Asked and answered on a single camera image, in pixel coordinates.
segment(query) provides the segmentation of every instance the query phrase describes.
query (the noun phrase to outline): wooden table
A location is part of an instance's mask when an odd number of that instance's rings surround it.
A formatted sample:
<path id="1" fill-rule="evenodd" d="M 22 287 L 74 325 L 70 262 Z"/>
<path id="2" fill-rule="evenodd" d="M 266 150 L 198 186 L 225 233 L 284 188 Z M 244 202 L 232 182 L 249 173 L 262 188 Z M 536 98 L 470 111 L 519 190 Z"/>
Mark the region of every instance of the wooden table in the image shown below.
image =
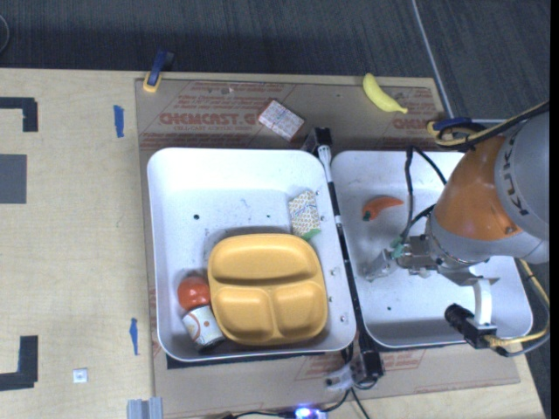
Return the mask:
<path id="1" fill-rule="evenodd" d="M 0 392 L 0 417 L 125 417 L 129 399 L 155 394 L 135 123 L 134 82 L 144 74 L 0 70 L 0 97 L 38 102 L 35 133 L 22 132 L 20 110 L 0 110 L 0 154 L 27 157 L 26 203 L 0 204 L 0 373 L 16 371 L 20 336 L 38 336 L 38 382 Z M 114 106 L 124 109 L 121 137 Z M 364 404 L 375 418 L 544 417 L 526 359 L 515 362 L 521 383 Z M 74 383 L 84 367 L 88 382 Z M 347 402 L 330 417 L 361 416 Z"/>

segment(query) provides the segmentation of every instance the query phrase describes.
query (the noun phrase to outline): white can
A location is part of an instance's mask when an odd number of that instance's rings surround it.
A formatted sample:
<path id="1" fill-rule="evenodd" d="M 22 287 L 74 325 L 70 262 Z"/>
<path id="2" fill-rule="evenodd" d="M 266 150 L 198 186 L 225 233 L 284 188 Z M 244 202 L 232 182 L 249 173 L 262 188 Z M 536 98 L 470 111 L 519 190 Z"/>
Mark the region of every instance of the white can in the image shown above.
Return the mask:
<path id="1" fill-rule="evenodd" d="M 197 349 L 209 347 L 224 340 L 210 306 L 199 306 L 183 317 L 183 323 Z"/>

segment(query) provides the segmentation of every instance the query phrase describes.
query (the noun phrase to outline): yellow muffin tray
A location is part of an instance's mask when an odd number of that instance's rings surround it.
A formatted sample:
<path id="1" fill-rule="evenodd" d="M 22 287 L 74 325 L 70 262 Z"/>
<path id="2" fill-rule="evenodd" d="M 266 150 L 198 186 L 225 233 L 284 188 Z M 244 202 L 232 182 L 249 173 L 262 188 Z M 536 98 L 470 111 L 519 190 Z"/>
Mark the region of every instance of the yellow muffin tray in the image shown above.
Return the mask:
<path id="1" fill-rule="evenodd" d="M 300 237 L 228 237 L 211 251 L 208 279 L 217 323 L 237 343 L 295 343 L 315 337 L 326 324 L 321 263 Z"/>

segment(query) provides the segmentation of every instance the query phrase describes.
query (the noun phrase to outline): yellow banana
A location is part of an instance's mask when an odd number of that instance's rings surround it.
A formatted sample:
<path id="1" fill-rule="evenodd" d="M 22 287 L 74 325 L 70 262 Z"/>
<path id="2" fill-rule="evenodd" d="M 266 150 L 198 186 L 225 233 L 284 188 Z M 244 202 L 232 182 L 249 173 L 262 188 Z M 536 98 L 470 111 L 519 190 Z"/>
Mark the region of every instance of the yellow banana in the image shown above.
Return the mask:
<path id="1" fill-rule="evenodd" d="M 384 112 L 408 113 L 407 108 L 400 106 L 394 98 L 384 92 L 371 73 L 365 74 L 363 78 L 363 90 L 373 104 Z"/>

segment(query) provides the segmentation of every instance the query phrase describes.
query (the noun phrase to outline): small patterned box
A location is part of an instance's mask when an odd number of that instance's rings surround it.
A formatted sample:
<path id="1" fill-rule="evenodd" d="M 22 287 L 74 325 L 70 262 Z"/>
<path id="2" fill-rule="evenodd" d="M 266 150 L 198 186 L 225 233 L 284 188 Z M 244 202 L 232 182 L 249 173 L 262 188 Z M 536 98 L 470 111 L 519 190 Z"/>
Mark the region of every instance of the small patterned box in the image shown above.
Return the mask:
<path id="1" fill-rule="evenodd" d="M 305 191 L 288 204 L 291 226 L 295 236 L 310 239 L 321 231 L 321 220 L 316 209 L 313 191 Z"/>
<path id="2" fill-rule="evenodd" d="M 291 141 L 305 121 L 273 100 L 260 114 L 259 122 L 287 141 Z"/>

